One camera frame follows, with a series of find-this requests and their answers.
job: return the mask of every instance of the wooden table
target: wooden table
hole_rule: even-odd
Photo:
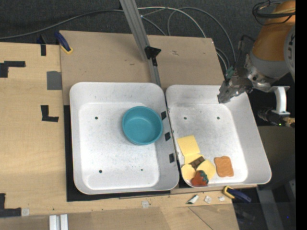
[[[47,218],[32,216],[66,213],[70,229],[82,224],[100,229],[101,219],[104,229],[154,229],[157,223],[160,229],[238,229],[231,199],[218,199],[223,195],[221,187],[67,202],[63,105],[69,104],[70,87],[79,81],[148,82],[150,77],[130,34],[61,33],[74,50],[71,55],[57,45],[46,45],[47,55],[41,56],[37,44],[0,43],[1,63],[26,62],[25,68],[9,68],[8,78],[0,78],[0,193],[6,193],[5,208],[30,212],[29,217],[1,219],[1,229],[13,224],[26,227],[25,222],[31,222],[29,229],[33,224],[45,226]],[[222,83],[211,39],[149,36],[149,40],[162,49],[157,61],[164,90],[172,84]],[[47,89],[51,71],[61,72],[63,90]],[[41,105],[48,105],[49,116],[58,116],[58,122],[42,121]],[[186,202],[194,195],[200,198],[190,207]],[[204,202],[206,196],[212,198],[210,205]],[[144,200],[150,203],[148,209],[142,209]]]

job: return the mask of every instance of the teal bowl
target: teal bowl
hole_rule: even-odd
[[[131,143],[141,146],[156,142],[162,135],[163,124],[154,110],[136,106],[124,114],[122,129]]]

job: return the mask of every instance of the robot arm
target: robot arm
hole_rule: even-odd
[[[270,14],[259,11],[278,4]],[[295,81],[295,1],[283,3],[265,2],[253,9],[257,17],[266,18],[265,24],[247,54],[243,66],[234,66],[226,72],[218,94],[219,103],[229,102],[243,92],[258,89],[274,92],[277,99],[275,110],[260,110],[259,117],[275,125],[286,125],[290,113],[286,111],[287,86],[272,86],[277,80],[291,72]]]

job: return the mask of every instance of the clamp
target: clamp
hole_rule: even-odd
[[[61,48],[66,54],[71,54],[73,52],[72,47],[69,46],[66,39],[63,37],[63,35],[59,32],[54,33],[55,38],[58,40],[59,44],[61,45]]]
[[[237,199],[244,201],[245,203],[251,202],[251,198],[248,197],[246,194],[244,194],[244,193],[242,193],[238,190],[235,190],[235,189],[233,189],[229,186],[224,187],[223,193],[231,199],[237,198]]]

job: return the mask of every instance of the metal pole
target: metal pole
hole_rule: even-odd
[[[153,64],[152,59],[149,59],[145,53],[145,48],[149,47],[150,44],[138,8],[136,6],[135,0],[119,0],[119,1],[126,15],[135,42],[139,47],[141,57],[144,61],[148,62],[151,80],[153,83],[156,83],[157,85],[161,86],[158,67]]]

